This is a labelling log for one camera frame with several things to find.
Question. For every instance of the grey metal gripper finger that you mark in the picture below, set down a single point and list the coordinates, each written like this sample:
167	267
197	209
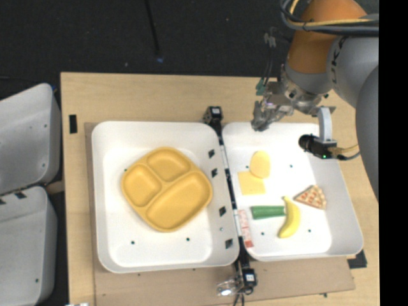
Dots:
257	120
271	116

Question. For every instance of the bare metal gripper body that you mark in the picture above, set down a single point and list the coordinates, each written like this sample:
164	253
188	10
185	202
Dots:
291	97

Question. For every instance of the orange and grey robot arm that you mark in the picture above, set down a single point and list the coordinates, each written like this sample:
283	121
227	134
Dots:
322	43

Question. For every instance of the yellow oval potato slice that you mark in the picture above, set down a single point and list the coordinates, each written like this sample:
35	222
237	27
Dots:
260	164

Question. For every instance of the white plastic tray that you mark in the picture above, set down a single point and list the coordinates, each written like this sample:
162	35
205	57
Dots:
127	250
296	174

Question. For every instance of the thin black and white rod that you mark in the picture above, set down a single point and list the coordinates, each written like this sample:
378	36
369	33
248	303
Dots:
228	177

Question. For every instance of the yellow square cheese slice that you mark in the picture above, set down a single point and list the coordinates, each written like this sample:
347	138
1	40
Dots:
252	186

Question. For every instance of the toy pizza slice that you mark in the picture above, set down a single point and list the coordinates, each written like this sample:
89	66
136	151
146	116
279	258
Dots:
314	198

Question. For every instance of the green toy cucumber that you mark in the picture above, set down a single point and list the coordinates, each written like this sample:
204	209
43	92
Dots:
266	212

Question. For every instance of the yellow banana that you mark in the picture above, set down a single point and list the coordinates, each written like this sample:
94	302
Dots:
293	218

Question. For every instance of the red and white packet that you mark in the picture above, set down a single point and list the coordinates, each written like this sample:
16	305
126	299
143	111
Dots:
245	228

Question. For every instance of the yellow divided plate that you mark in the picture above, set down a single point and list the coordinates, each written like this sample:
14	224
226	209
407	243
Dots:
172	199

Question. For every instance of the black cylinder on white bracket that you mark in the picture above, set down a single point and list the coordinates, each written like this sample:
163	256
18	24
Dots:
320	143

